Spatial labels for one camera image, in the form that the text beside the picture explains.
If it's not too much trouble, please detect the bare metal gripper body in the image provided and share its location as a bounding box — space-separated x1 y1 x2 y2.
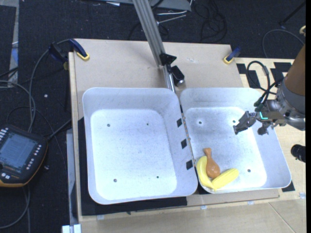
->
254 99 288 129

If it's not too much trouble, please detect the white plastic tray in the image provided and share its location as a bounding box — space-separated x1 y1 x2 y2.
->
82 86 199 205
179 87 292 194

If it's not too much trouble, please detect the brown chicken drumstick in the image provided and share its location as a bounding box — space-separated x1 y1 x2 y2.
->
203 148 221 180

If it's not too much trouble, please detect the yellow corn cob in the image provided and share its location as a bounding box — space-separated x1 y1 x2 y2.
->
210 168 240 191

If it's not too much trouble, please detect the yellow banana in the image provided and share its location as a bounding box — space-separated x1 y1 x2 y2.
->
196 155 217 192

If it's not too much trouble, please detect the black block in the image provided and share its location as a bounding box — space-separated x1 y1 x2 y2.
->
170 65 186 87

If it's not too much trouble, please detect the pale wood board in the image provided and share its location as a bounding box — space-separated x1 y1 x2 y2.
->
72 38 280 222

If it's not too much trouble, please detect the black cylinder on white bracket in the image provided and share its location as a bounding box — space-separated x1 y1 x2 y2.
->
290 144 306 163

